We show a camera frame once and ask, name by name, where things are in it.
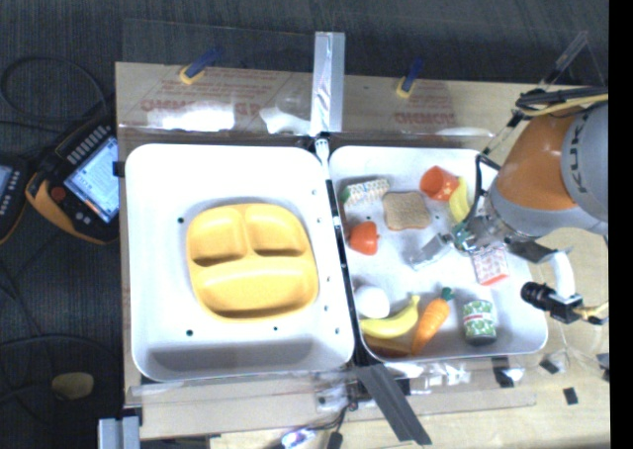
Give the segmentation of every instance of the black cable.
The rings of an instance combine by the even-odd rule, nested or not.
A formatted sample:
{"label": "black cable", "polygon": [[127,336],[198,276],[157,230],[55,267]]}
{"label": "black cable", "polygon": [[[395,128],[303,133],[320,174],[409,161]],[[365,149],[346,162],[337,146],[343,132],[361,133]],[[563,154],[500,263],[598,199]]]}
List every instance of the black cable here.
{"label": "black cable", "polygon": [[541,89],[535,89],[535,91],[521,94],[521,97],[516,100],[515,105],[517,108],[533,111],[535,110],[534,105],[567,103],[573,99],[608,94],[608,91],[608,87],[588,87],[582,89],[556,90],[553,92],[544,92],[541,91]]}
{"label": "black cable", "polygon": [[343,445],[343,435],[338,431],[333,431],[329,434],[329,439],[327,440],[326,449],[340,449]]}
{"label": "black cable", "polygon": [[489,165],[489,167],[491,167],[492,169],[499,171],[501,169],[501,167],[494,162],[493,160],[489,159],[488,157],[486,157],[485,155],[478,153],[475,157],[475,169],[476,169],[476,175],[475,175],[475,197],[473,198],[473,205],[471,206],[470,210],[468,211],[468,215],[465,216],[462,220],[462,223],[467,223],[475,214],[475,212],[477,211],[477,206],[479,203],[479,199],[482,197],[482,195],[486,192],[482,186],[483,184],[483,180],[482,180],[482,166],[481,163],[484,162],[484,164]]}
{"label": "black cable", "polygon": [[97,93],[97,96],[99,97],[99,100],[101,102],[101,106],[103,108],[103,113],[104,114],[108,114],[109,113],[108,112],[108,103],[106,102],[106,95],[103,92],[99,82],[97,82],[97,79],[90,72],[88,72],[88,70],[84,69],[82,66],[80,66],[76,62],[73,62],[72,60],[70,60],[68,58],[65,58],[65,57],[54,56],[54,55],[26,55],[26,56],[23,56],[23,57],[15,59],[13,62],[11,62],[8,66],[6,66],[2,70],[2,73],[0,73],[0,98],[6,103],[6,105],[11,110],[13,110],[14,112],[24,116],[25,119],[28,120],[28,121],[37,121],[37,122],[47,122],[47,123],[57,123],[58,124],[59,122],[81,122],[81,121],[85,120],[85,117],[74,117],[74,118],[67,119],[66,121],[63,121],[60,118],[52,118],[52,117],[49,117],[47,115],[40,115],[40,114],[36,114],[36,113],[33,113],[33,112],[27,112],[26,110],[23,110],[18,105],[16,105],[8,97],[8,95],[7,95],[7,83],[9,81],[9,78],[11,77],[13,71],[15,71],[21,65],[26,64],[27,62],[39,62],[39,61],[45,61],[45,60],[67,64],[71,68],[73,68],[73,69],[77,70],[79,73],[81,73],[87,79],[87,81],[93,86],[93,88],[95,89],[95,91]]}
{"label": "black cable", "polygon": [[16,282],[18,281],[18,279],[20,279],[20,277],[22,277],[23,275],[25,275],[26,273],[28,273],[29,271],[29,267],[35,262],[35,260],[40,257],[42,251],[47,248],[51,243],[53,243],[56,239],[59,238],[59,236],[62,234],[62,230],[61,229],[56,229],[55,232],[53,234],[50,235],[50,237],[44,242],[42,243],[36,250],[33,251],[33,253],[31,254],[31,256],[29,257],[29,259],[27,259],[24,264],[24,268],[22,268],[22,270],[20,271],[20,273],[17,276],[12,276],[9,273],[9,270],[7,269],[7,267],[4,265],[3,262],[0,262],[0,264],[2,265],[2,268],[4,269],[4,273],[7,276],[7,278],[9,279],[9,281],[12,283],[12,287],[13,289],[18,292],[18,288],[16,285]]}
{"label": "black cable", "polygon": [[57,134],[60,133],[60,130],[57,130],[57,129],[45,128],[43,126],[33,126],[32,124],[22,124],[21,122],[10,121],[10,120],[5,120],[5,119],[0,119],[0,124],[3,124],[5,126],[13,126],[16,128],[32,129],[35,131],[41,131],[43,133],[57,133]]}
{"label": "black cable", "polygon": [[[336,416],[335,419],[333,419],[332,421],[329,421],[325,424],[317,424],[317,425],[311,425],[311,424],[307,424],[301,428],[298,428],[296,431],[300,430],[300,429],[304,429],[304,430],[309,430],[309,431],[327,431],[330,429],[333,429],[334,431],[332,433],[330,433],[329,436],[329,441],[328,441],[328,445],[327,447],[330,448],[338,448],[340,447],[340,444],[338,443],[338,441],[340,440],[340,442],[342,442],[343,436],[340,435],[338,433],[338,431],[340,430],[340,427],[343,424],[343,421],[345,420],[345,413],[347,412],[347,410],[349,409],[349,407],[352,404],[347,404]],[[285,449],[285,445],[283,444],[283,442],[279,442],[278,444],[269,447],[268,449]]]}
{"label": "black cable", "polygon": [[[22,300],[19,291],[17,290],[17,287],[15,285],[14,282],[14,278],[9,274],[9,271],[7,269],[7,267],[4,265],[3,262],[0,261],[0,265],[2,266],[2,269],[4,270],[4,274],[5,276],[9,279],[9,283],[11,285],[11,290],[0,286],[0,293],[4,294],[5,296],[7,296],[10,300],[12,300],[14,303],[16,303],[19,307],[19,309],[21,310],[23,316],[25,317],[25,319],[27,320],[27,322],[32,326],[32,333],[35,333],[36,335],[33,336],[28,336],[25,338],[17,338],[14,340],[9,340],[9,341],[4,341],[4,342],[0,342],[0,349],[2,348],[15,348],[15,347],[21,347],[21,346],[26,346],[26,345],[32,345],[32,344],[42,344],[44,346],[44,351],[47,357],[47,367],[48,367],[48,374],[50,375],[50,377],[48,377],[48,381],[50,382],[53,378],[53,369],[52,369],[52,358],[50,356],[49,353],[49,349],[47,344],[51,343],[51,342],[74,342],[74,343],[79,343],[81,345],[87,345],[91,348],[97,349],[98,351],[100,351],[102,354],[105,354],[106,356],[108,356],[113,364],[114,367],[113,369],[116,372],[117,377],[120,377],[121,375],[121,371],[120,371],[120,363],[119,363],[119,358],[117,355],[115,355],[113,352],[111,352],[107,347],[101,345],[100,343],[90,339],[90,338],[85,338],[83,336],[77,336],[77,335],[71,335],[71,334],[64,334],[64,333],[54,333],[54,334],[42,334],[37,323],[35,322],[35,319],[33,318],[33,316],[30,314],[30,312],[27,310],[24,301]],[[0,404],[5,403],[9,400],[15,399],[17,400],[21,407],[29,414],[29,416],[36,421],[37,423],[41,424],[44,428],[46,428],[46,430],[48,431],[55,431],[55,427],[53,425],[51,425],[51,422],[46,420],[46,419],[42,419],[41,417],[39,417],[30,407],[29,405],[24,401],[24,399],[21,397],[21,393],[33,389],[35,387],[43,387],[43,384],[32,384],[32,385],[28,385],[28,386],[23,386],[20,388],[14,388],[11,386],[8,378],[6,377],[4,370],[2,369],[2,367],[0,367],[0,371],[2,372],[2,375],[4,376],[4,382],[6,383],[7,387],[9,388],[9,393],[5,394],[4,396],[0,397]],[[65,433],[66,435],[70,434],[70,435],[77,435],[77,436],[81,436],[83,434],[87,434],[88,431],[84,431],[84,430],[76,430],[73,431],[72,433]]]}

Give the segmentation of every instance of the blue clamp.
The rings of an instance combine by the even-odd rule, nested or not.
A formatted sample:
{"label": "blue clamp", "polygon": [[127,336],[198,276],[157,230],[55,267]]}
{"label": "blue clamp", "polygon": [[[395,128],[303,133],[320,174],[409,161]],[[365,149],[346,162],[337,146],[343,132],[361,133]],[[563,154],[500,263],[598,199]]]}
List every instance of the blue clamp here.
{"label": "blue clamp", "polygon": [[401,80],[398,82],[398,88],[396,89],[396,93],[400,97],[408,97],[413,90],[413,86],[415,84],[415,79],[417,75],[422,70],[423,60],[422,57],[416,57],[413,61],[413,64],[408,70],[407,76],[403,76]]}
{"label": "blue clamp", "polygon": [[205,67],[212,65],[223,54],[221,48],[211,48],[200,55],[196,60],[180,70],[180,80],[186,85],[191,85],[205,73]]}

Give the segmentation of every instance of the yellow plate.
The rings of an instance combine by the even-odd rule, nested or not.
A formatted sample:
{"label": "yellow plate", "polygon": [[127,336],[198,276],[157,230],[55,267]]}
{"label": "yellow plate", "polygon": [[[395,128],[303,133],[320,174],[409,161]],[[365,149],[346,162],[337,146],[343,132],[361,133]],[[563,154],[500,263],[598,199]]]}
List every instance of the yellow plate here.
{"label": "yellow plate", "polygon": [[306,231],[294,214],[277,205],[201,212],[187,231],[187,263],[200,304],[227,319],[290,314],[318,293]]}

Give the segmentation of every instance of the device screen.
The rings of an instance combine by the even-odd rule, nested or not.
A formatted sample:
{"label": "device screen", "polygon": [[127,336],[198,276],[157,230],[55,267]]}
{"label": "device screen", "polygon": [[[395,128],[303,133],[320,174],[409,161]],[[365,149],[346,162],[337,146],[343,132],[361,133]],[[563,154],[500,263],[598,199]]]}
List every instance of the device screen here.
{"label": "device screen", "polygon": [[119,179],[112,168],[118,156],[117,139],[112,136],[64,181],[105,223],[119,212]]}
{"label": "device screen", "polygon": [[12,171],[13,170],[9,166],[3,166],[0,164],[0,195],[4,193]]}

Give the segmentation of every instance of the toy tomato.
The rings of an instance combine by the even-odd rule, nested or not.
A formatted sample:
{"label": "toy tomato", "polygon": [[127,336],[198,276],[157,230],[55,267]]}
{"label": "toy tomato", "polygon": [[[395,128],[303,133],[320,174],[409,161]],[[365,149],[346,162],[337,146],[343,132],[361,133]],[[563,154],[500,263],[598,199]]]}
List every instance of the toy tomato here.
{"label": "toy tomato", "polygon": [[376,223],[367,221],[352,228],[349,246],[362,254],[374,255],[378,251],[378,238]]}

